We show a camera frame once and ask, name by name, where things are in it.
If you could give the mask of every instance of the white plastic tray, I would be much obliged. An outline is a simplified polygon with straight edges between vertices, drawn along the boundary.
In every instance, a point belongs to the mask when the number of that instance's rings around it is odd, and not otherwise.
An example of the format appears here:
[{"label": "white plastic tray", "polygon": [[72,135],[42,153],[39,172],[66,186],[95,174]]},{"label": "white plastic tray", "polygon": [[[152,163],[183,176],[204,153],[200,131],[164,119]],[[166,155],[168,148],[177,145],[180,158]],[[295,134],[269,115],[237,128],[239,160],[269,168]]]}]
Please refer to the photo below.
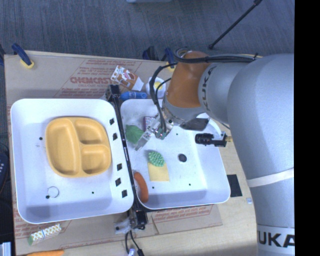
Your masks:
[{"label": "white plastic tray", "polygon": [[[124,128],[134,125],[143,129],[143,118],[154,117],[157,113],[151,99],[129,99],[121,105]],[[209,122],[201,133],[212,133],[213,125]],[[153,136],[139,151],[135,151],[131,142],[127,143],[132,171],[141,173],[148,187],[149,200],[141,203],[146,208],[159,210],[219,204],[229,199],[230,185],[219,149],[196,144],[197,133],[175,126],[164,140]],[[169,182],[150,181],[147,164],[150,151],[164,157]],[[179,161],[179,154],[184,154],[187,161]]]},{"label": "white plastic tray", "polygon": [[[104,126],[112,155],[107,171],[89,177],[62,177],[51,169],[46,127],[55,118],[70,116],[92,118]],[[21,99],[12,105],[11,128],[17,208],[25,221],[40,224],[116,214],[133,205],[126,157],[110,103],[101,99]]]}]

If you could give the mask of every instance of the cardboard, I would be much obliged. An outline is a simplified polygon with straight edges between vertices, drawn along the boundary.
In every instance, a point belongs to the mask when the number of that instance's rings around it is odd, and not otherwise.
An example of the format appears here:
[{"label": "cardboard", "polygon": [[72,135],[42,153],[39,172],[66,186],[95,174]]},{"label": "cardboard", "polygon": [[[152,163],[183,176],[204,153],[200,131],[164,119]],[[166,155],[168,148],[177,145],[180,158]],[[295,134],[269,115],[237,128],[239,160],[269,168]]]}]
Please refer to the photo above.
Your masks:
[{"label": "cardboard", "polygon": [[[70,98],[99,99],[105,97],[116,66],[121,66],[136,74],[145,84],[159,67],[161,61],[121,59],[98,56],[84,56],[50,52],[26,51],[34,66],[27,69],[20,63],[18,55],[6,55],[5,80],[8,116],[8,133],[11,138],[10,108],[24,98]],[[172,71],[164,69],[158,76],[164,80]],[[128,91],[121,86],[121,92]],[[12,142],[9,140],[12,155]],[[76,248],[122,241],[124,234],[115,234],[114,223],[123,221],[127,214],[119,213],[99,217],[60,221],[60,234],[30,246],[28,237],[35,232],[57,223],[34,225],[25,222],[17,209],[15,170],[11,158],[12,201],[16,254],[56,249]],[[216,205],[204,205],[183,209],[168,209],[149,212],[145,230],[135,230],[135,237],[157,236],[186,230],[221,226],[222,220]]]}]

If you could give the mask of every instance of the green object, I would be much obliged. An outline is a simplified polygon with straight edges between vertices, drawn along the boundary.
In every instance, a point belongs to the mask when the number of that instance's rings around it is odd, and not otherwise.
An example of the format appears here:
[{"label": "green object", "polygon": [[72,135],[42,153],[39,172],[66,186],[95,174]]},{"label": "green object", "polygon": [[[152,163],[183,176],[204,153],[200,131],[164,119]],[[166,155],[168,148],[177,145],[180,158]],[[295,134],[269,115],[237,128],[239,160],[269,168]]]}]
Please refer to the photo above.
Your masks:
[{"label": "green object", "polygon": [[144,131],[135,125],[126,125],[125,126],[125,136],[129,142],[137,144],[140,137],[144,134]]},{"label": "green object", "polygon": [[162,167],[165,165],[164,157],[158,152],[151,151],[148,157],[149,157],[149,162],[154,166]]}]

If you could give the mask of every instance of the green spiky ball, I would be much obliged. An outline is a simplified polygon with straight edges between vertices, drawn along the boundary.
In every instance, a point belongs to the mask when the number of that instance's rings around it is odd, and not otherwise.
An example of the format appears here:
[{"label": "green spiky ball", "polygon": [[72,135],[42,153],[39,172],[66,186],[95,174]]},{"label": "green spiky ball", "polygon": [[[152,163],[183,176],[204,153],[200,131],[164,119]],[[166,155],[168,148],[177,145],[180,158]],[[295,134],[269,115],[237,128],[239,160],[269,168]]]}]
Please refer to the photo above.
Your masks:
[{"label": "green spiky ball", "polygon": [[162,167],[165,165],[164,157],[158,152],[151,151],[148,154],[148,157],[149,157],[149,162],[154,166]]}]

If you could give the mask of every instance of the black hole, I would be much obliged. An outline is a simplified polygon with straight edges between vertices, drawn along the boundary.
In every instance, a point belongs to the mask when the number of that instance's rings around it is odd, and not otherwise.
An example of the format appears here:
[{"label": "black hole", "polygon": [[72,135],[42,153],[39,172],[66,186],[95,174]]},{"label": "black hole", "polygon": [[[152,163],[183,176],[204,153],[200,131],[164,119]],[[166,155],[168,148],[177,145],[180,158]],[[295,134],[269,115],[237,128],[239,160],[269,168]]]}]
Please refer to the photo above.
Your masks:
[{"label": "black hole", "polygon": [[187,157],[184,154],[179,154],[178,158],[179,158],[180,162],[186,162],[187,161]]},{"label": "black hole", "polygon": [[116,180],[115,180],[115,185],[116,186],[119,186],[121,184],[121,179],[120,178],[117,178]]},{"label": "black hole", "polygon": [[122,198],[125,198],[128,195],[127,190],[123,190],[122,191]]}]

